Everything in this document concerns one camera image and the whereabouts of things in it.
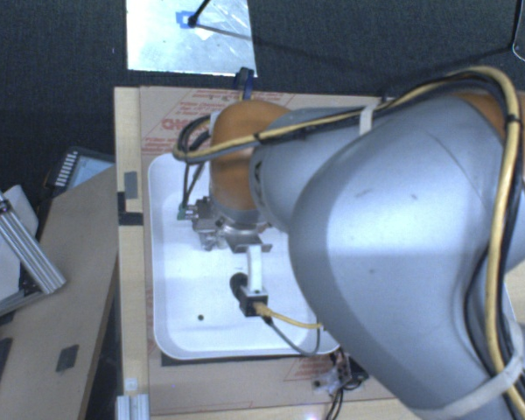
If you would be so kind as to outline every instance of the metal plate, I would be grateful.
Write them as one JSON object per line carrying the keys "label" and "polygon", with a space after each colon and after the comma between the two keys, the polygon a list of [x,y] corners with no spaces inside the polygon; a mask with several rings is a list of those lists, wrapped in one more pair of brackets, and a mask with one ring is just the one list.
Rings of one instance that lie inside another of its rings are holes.
{"label": "metal plate", "polygon": [[247,0],[212,0],[199,26],[186,24],[203,0],[126,0],[128,68],[235,75],[255,70]]}

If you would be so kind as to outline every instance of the metal bracket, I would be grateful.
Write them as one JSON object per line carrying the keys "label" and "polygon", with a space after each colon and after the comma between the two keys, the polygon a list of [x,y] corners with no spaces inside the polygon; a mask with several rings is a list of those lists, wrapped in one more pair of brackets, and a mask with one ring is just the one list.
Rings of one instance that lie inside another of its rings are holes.
{"label": "metal bracket", "polygon": [[150,398],[147,394],[119,395],[116,398],[116,420],[150,420]]}

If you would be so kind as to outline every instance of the black pole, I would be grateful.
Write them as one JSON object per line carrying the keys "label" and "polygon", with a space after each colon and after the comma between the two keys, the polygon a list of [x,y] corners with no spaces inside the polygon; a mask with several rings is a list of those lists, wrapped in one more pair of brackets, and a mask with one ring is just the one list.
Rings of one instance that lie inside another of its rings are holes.
{"label": "black pole", "polygon": [[199,21],[200,14],[207,7],[209,3],[210,3],[210,0],[204,0],[204,2],[202,2],[202,4],[199,6],[196,12],[189,17],[187,24],[191,28],[194,28],[196,26],[196,24]]}

